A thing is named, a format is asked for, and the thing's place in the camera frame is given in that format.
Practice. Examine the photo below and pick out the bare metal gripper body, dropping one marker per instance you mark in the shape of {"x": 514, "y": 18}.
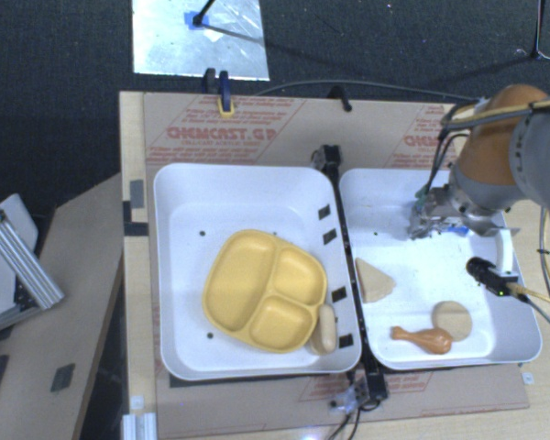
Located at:
{"x": 454, "y": 206}

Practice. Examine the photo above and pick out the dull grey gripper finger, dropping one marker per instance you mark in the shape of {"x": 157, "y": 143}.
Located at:
{"x": 440, "y": 227}
{"x": 417, "y": 228}

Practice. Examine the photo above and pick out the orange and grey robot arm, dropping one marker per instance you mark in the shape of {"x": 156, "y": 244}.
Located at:
{"x": 490, "y": 149}

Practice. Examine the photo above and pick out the white plastic tray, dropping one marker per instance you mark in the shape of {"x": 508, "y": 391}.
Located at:
{"x": 431, "y": 264}
{"x": 192, "y": 200}

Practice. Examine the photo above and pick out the beige triangular bread slice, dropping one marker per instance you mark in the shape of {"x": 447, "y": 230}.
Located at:
{"x": 373, "y": 282}

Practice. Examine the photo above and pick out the thin black rod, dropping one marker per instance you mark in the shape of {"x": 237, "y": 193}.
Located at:
{"x": 348, "y": 255}

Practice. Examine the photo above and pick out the beige round biscuit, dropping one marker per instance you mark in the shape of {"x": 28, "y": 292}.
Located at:
{"x": 456, "y": 319}

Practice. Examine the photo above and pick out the brown chicken drumstick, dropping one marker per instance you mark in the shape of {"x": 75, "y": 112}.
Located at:
{"x": 433, "y": 339}

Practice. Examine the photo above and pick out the beige bread roll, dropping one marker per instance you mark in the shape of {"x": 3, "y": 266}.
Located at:
{"x": 325, "y": 330}

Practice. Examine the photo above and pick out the brown cardboard board red print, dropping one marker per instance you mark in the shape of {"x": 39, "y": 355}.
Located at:
{"x": 266, "y": 135}

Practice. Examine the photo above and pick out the yellow divided plate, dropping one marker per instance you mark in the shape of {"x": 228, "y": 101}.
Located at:
{"x": 243, "y": 278}

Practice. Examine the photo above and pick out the black cylinder on white bracket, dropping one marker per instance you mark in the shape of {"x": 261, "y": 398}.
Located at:
{"x": 486, "y": 275}

